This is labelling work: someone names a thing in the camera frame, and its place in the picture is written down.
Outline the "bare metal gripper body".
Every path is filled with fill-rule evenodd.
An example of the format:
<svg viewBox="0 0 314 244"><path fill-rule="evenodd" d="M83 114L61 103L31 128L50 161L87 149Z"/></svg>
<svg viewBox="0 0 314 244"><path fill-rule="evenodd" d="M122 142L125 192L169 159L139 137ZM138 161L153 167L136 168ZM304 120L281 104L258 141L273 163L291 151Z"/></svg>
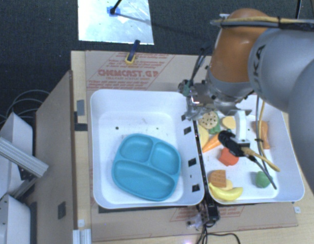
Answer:
<svg viewBox="0 0 314 244"><path fill-rule="evenodd" d="M188 120L198 120L211 111L224 114L223 93L211 82L193 83L183 80L179 84L179 93L186 98L186 112L182 117Z"/></svg>

